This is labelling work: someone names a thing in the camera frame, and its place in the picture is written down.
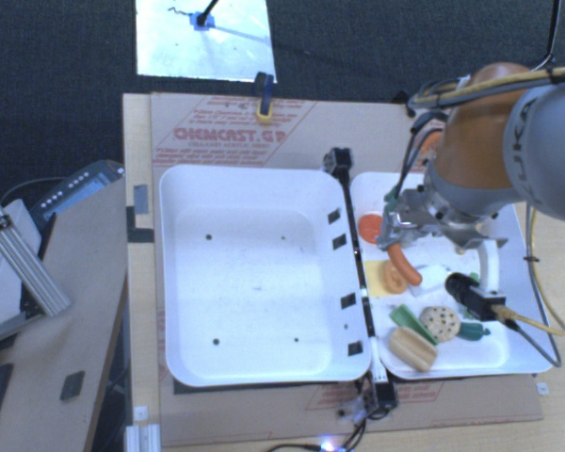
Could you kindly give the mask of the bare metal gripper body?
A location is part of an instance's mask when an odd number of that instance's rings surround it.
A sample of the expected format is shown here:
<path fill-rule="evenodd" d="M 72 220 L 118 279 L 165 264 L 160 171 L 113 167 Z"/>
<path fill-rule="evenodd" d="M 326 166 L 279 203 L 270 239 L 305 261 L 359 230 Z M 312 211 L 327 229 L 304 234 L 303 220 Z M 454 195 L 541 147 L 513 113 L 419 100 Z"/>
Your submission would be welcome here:
<path fill-rule="evenodd" d="M 395 230 L 396 226 L 418 227 L 422 237 L 443 236 L 459 250 L 474 250 L 484 241 L 492 241 L 498 248 L 505 246 L 506 237 L 492 237 L 481 231 L 487 219 L 460 211 L 436 190 L 425 187 L 402 191 L 394 210 Z"/>

